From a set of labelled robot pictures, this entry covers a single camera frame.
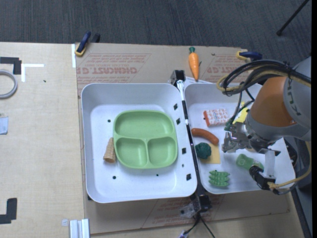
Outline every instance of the white ring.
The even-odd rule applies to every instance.
[[[18,87],[18,81],[16,80],[15,76],[12,73],[10,73],[6,70],[0,70],[0,75],[6,75],[6,76],[10,77],[14,82],[13,89],[10,92],[8,92],[6,94],[0,94],[0,99],[7,99],[15,93],[15,91]]]

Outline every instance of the green plate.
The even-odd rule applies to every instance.
[[[129,168],[163,168],[177,158],[175,125],[160,111],[120,113],[114,120],[113,141],[118,160]]]

